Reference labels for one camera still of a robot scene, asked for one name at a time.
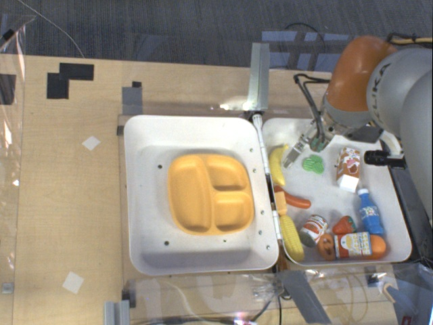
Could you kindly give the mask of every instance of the wooden table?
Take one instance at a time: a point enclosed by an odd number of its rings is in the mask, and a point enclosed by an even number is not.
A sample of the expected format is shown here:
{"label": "wooden table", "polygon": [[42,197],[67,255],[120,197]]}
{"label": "wooden table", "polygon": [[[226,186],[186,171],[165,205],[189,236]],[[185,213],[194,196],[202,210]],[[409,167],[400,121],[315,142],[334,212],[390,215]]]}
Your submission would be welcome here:
{"label": "wooden table", "polygon": [[[69,100],[48,100],[47,73],[59,72],[61,62],[93,64],[94,80],[70,81]],[[104,302],[121,300],[124,284],[116,135],[122,88],[141,82],[144,106],[170,111],[173,106],[187,110],[195,103],[202,111],[212,107],[220,112],[223,102],[246,96],[249,69],[26,56],[25,70],[13,324],[102,324]],[[292,75],[271,71],[271,112],[308,117]],[[313,93],[317,101],[323,90],[318,87]],[[82,143],[92,136],[100,144],[89,150]],[[84,279],[76,294],[62,287],[70,272]],[[230,289],[218,293],[226,297]],[[368,290],[365,298],[352,298],[348,306],[344,303],[350,297],[342,300],[328,289],[324,284],[317,294],[330,316],[340,317],[343,324],[347,319],[342,315],[347,316],[350,307],[355,318],[367,307],[364,321],[376,322],[378,315],[383,323],[396,321],[392,304],[378,291]],[[199,294],[191,290],[193,305]],[[350,290],[353,296],[358,289]],[[11,298],[3,297],[0,304],[10,309]],[[287,322],[303,324],[293,301],[284,301],[283,308]],[[0,315],[2,324],[9,324],[6,313]],[[277,317],[273,304],[260,324],[273,324]]]}

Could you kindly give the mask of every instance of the blue bottle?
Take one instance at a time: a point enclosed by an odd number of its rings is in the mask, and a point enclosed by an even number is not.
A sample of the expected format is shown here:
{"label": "blue bottle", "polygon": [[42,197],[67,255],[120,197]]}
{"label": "blue bottle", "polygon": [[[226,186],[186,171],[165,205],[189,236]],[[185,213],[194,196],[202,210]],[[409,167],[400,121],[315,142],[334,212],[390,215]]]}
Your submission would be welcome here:
{"label": "blue bottle", "polygon": [[364,224],[364,228],[371,235],[384,235],[384,228],[380,224],[378,207],[371,201],[368,189],[358,190],[358,195],[361,198],[361,207],[359,215]]}

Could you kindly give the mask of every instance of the gray floor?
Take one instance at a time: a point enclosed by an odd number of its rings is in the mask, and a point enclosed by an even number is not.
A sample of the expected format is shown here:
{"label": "gray floor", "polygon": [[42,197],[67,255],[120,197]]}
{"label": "gray floor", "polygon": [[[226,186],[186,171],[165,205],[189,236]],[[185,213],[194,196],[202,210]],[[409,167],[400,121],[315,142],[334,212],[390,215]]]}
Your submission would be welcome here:
{"label": "gray floor", "polygon": [[[433,0],[23,0],[65,29],[86,58],[248,66],[262,32],[303,22],[321,33],[432,34]],[[34,14],[0,0],[0,14]],[[27,53],[78,57],[72,42],[38,17]]]}

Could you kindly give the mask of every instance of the orange divided plate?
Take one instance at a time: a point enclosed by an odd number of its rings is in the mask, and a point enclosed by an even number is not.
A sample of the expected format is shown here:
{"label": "orange divided plate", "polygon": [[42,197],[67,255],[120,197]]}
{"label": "orange divided plate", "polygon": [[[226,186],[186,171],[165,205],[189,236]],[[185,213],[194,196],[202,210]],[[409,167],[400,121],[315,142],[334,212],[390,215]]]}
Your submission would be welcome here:
{"label": "orange divided plate", "polygon": [[230,156],[189,154],[176,158],[168,170],[168,199],[173,220],[188,234],[238,232],[254,218],[248,174]]}

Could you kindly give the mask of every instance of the toy banana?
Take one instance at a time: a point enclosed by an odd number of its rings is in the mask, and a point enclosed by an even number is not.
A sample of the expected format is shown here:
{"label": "toy banana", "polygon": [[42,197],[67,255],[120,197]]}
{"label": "toy banana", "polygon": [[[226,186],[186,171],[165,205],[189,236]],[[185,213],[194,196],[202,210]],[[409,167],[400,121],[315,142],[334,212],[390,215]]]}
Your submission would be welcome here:
{"label": "toy banana", "polygon": [[281,170],[281,158],[283,153],[289,146],[285,144],[281,147],[276,147],[269,155],[269,168],[271,170],[272,181],[274,184],[279,186],[285,186],[286,181],[283,176],[283,171]]}

